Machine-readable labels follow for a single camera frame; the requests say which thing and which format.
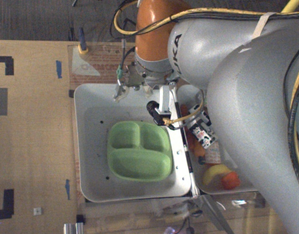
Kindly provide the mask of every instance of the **gray square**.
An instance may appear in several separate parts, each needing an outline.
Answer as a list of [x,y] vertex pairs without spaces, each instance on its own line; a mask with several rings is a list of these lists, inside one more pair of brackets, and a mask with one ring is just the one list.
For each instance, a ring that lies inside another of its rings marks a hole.
[[0,88],[0,115],[7,115],[7,88]]

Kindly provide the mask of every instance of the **dark gray floor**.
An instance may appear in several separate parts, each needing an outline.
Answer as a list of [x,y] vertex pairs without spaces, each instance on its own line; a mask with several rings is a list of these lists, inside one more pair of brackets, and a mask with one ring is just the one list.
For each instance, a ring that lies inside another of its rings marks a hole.
[[[0,39],[69,40],[73,27],[83,27],[87,41],[113,41],[109,25],[123,0],[0,0]],[[193,7],[222,7],[280,12],[289,0],[185,0]],[[136,9],[123,18],[136,19]]]

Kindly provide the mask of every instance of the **banana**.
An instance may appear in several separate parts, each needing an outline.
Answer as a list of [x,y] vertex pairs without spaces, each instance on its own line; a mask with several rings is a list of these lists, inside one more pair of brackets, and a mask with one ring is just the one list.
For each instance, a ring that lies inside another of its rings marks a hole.
[[210,182],[213,180],[213,178],[217,175],[226,175],[228,173],[232,172],[226,165],[219,164],[215,166],[211,166],[208,168],[203,176],[202,176],[202,182],[204,185],[209,185]]

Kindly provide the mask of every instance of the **green divided tray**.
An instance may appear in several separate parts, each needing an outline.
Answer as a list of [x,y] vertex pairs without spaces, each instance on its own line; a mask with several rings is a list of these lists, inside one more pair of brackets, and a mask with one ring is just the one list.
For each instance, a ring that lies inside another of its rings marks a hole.
[[133,181],[160,181],[172,170],[168,133],[142,121],[116,123],[108,135],[107,159],[118,177]]

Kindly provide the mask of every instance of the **yellow pole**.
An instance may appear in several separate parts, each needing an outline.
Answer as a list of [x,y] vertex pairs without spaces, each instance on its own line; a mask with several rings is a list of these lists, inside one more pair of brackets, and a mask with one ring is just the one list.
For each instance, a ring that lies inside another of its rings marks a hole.
[[298,6],[299,6],[299,0],[290,0],[281,12],[282,13],[294,12]]

